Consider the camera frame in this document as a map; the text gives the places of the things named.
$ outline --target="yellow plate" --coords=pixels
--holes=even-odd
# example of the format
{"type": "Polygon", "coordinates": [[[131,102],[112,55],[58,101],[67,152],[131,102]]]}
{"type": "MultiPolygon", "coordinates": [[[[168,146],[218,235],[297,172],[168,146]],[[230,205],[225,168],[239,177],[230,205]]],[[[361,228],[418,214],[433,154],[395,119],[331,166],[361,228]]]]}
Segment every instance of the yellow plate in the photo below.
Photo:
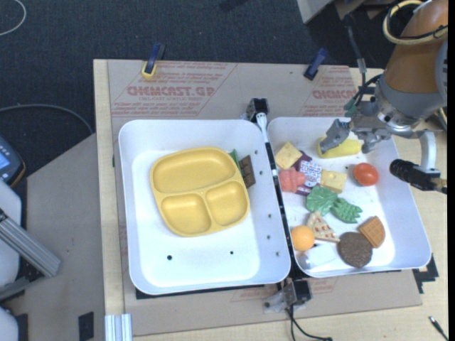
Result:
{"type": "Polygon", "coordinates": [[[227,229],[243,221],[250,211],[237,164],[216,147],[161,157],[151,167],[150,183],[164,222],[181,236],[227,229]]]}

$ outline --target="black floor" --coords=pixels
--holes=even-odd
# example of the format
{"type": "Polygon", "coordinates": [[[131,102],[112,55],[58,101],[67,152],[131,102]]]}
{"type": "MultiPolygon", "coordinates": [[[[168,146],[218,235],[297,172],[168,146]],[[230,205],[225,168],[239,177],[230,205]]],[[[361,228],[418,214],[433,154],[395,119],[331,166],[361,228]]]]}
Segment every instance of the black floor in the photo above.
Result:
{"type": "MultiPolygon", "coordinates": [[[[296,0],[0,0],[0,134],[32,174],[95,130],[92,61],[148,58],[307,64],[318,49],[326,64],[356,66],[344,23],[327,6],[304,25],[296,0]]],[[[393,46],[382,36],[385,13],[353,14],[368,67],[385,67],[393,46]]]]}

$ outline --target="red tomato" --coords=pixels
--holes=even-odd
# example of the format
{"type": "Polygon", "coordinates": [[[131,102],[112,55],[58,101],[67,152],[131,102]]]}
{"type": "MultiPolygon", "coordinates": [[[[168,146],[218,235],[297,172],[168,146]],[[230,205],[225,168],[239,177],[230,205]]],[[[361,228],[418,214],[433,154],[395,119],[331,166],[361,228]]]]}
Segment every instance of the red tomato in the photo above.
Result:
{"type": "Polygon", "coordinates": [[[361,185],[374,185],[379,179],[379,174],[371,164],[359,163],[354,168],[354,178],[361,185]]]}

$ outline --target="table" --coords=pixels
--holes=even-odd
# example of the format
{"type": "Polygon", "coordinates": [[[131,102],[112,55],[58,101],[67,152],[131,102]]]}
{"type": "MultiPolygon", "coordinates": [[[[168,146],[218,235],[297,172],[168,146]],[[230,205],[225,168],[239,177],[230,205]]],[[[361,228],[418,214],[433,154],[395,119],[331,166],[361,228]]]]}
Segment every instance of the table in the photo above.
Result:
{"type": "MultiPolygon", "coordinates": [[[[109,74],[107,60],[94,61],[97,149],[100,180],[100,211],[102,226],[102,256],[107,315],[124,313],[122,269],[120,263],[119,228],[115,175],[112,167],[113,145],[109,107],[109,74]]],[[[378,70],[369,70],[375,75],[378,70]]],[[[357,69],[351,69],[354,82],[360,84],[357,69]]],[[[431,122],[422,126],[435,128],[431,122]]],[[[401,158],[420,162],[418,141],[394,138],[401,158]]],[[[447,137],[437,137],[437,168],[447,176],[447,137]]],[[[449,329],[447,203],[441,193],[426,193],[412,189],[417,208],[427,231],[437,264],[439,277],[424,284],[422,306],[333,315],[301,320],[305,331],[313,335],[330,335],[335,340],[438,340],[440,335],[429,321],[434,316],[446,332],[449,329]]],[[[188,332],[135,337],[135,340],[289,340],[289,321],[236,325],[188,332]]]]}

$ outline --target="blue clip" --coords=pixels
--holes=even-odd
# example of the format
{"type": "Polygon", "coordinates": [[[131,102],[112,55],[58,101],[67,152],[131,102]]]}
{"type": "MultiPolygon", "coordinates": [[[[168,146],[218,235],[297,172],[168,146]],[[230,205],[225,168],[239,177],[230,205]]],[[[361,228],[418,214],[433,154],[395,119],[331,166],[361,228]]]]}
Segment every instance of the blue clip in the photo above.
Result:
{"type": "Polygon", "coordinates": [[[321,48],[318,55],[311,61],[311,64],[306,69],[304,76],[312,81],[318,72],[319,65],[326,59],[327,55],[327,50],[321,48]]]}
{"type": "Polygon", "coordinates": [[[156,61],[161,59],[164,54],[164,45],[161,43],[155,43],[151,50],[150,58],[144,63],[142,68],[142,77],[149,80],[153,77],[156,71],[156,61]]]}

